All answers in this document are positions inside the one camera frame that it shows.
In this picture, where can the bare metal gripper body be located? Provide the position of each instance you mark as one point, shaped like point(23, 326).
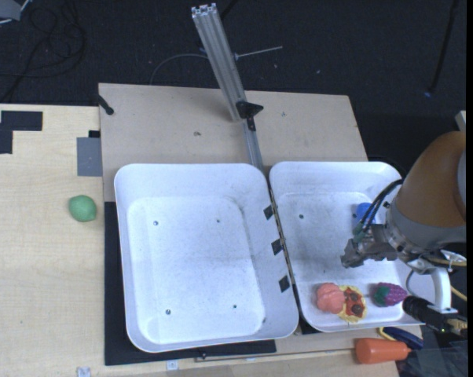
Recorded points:
point(382, 245)

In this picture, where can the purple grapes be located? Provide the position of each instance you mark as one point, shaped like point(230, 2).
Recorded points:
point(389, 294)

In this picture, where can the green round fruit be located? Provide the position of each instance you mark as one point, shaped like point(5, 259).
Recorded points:
point(82, 208)

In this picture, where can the brown cardboard board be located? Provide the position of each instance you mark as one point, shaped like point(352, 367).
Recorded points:
point(173, 132)

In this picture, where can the blue rounded object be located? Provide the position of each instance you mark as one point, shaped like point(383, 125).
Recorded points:
point(363, 210)

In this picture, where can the yellow and red pizza slice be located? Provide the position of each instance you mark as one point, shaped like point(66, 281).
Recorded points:
point(354, 305)

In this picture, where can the black cylinder on white bracket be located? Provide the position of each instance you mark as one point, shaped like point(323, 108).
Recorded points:
point(437, 285)

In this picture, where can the orange carrot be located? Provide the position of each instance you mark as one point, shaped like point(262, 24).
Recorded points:
point(380, 350)

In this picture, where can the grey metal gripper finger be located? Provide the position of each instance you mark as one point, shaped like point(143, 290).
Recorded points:
point(361, 258)
point(348, 255)

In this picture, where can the white plastic tray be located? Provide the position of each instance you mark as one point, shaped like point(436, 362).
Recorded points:
point(197, 257)
point(319, 246)

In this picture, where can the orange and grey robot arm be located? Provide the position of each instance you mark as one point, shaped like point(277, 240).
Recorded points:
point(433, 179)

